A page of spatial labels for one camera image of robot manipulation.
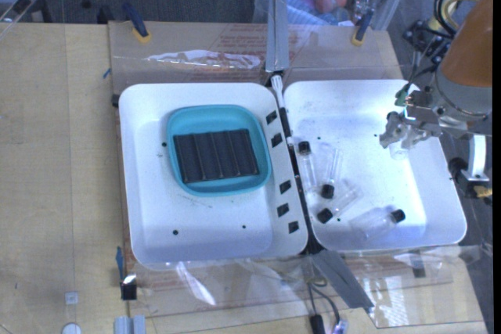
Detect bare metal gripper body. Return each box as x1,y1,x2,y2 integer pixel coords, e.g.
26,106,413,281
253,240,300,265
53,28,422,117
404,88,445,138

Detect clear plastic bottle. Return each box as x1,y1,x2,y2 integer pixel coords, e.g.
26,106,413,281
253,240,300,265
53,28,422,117
388,137,410,162

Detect white plastic tray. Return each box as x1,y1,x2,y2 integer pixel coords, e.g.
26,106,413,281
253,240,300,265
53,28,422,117
282,78,468,253
117,81,309,265

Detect clear bottle with black cap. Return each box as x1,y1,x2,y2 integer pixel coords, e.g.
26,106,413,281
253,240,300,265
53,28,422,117
320,144,344,200
349,206,407,240
297,140,319,193
315,180,364,224

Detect black ribbed holder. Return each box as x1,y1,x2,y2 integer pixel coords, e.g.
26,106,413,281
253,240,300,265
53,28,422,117
172,127,261,185

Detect blue plate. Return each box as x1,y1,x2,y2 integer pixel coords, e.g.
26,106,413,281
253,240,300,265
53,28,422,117
166,104,273,197

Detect black cylinder on white bracket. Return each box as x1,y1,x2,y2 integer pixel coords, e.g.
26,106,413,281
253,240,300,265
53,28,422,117
448,135,492,201

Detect black block with thin wires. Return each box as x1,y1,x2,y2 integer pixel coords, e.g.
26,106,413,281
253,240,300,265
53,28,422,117
309,314,326,334

